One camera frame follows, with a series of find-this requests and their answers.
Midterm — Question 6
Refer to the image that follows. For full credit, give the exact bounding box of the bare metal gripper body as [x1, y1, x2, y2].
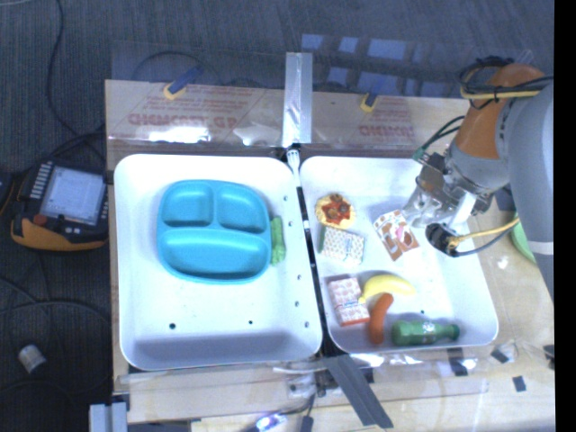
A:
[414, 151, 493, 219]

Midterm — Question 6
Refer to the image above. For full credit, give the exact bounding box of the white brown pink packet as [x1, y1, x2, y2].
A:
[372, 209, 421, 262]

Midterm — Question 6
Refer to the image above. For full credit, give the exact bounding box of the white plastic tray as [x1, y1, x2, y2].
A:
[299, 155, 500, 355]
[112, 153, 324, 372]

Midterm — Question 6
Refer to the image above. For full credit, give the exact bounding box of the yellow banana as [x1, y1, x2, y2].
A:
[357, 273, 418, 306]

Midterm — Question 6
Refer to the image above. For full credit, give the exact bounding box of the toy pizza slice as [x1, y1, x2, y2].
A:
[314, 192, 357, 230]

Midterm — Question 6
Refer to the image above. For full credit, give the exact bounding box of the white orange patterned packet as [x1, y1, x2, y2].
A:
[318, 226, 366, 266]

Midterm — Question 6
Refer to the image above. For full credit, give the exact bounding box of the orange sausage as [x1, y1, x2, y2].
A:
[368, 292, 395, 346]

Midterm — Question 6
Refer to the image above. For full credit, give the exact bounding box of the green bottle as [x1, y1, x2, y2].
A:
[390, 319, 462, 347]

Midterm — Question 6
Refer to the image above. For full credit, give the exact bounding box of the orange and white carton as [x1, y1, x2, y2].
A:
[326, 276, 372, 329]

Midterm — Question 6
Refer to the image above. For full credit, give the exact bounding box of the green toy vegetable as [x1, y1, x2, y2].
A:
[269, 215, 288, 266]

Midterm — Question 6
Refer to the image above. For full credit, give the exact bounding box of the blue divided plate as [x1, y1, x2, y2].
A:
[156, 179, 275, 285]

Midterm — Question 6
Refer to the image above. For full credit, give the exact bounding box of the brown cardboard board red print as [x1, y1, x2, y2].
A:
[103, 78, 518, 395]

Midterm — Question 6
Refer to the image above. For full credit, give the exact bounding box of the small grey metal can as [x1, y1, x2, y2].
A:
[17, 343, 48, 374]

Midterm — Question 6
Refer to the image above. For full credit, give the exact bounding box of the black cylinder on white bracket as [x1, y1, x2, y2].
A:
[424, 195, 479, 257]

